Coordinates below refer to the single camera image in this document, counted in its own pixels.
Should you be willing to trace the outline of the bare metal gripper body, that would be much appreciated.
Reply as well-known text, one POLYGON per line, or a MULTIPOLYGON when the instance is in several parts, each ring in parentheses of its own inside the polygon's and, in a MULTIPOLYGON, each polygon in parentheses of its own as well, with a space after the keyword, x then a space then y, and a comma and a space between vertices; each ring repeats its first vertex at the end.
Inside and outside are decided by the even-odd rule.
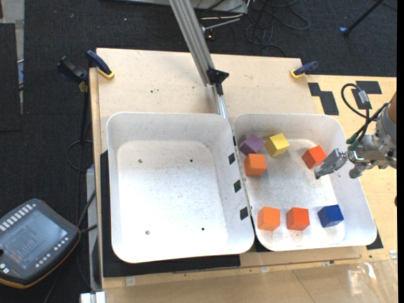
POLYGON ((365 135, 348 147, 347 157, 357 168, 370 169, 377 166, 380 169, 396 169, 396 140, 388 134, 365 135))

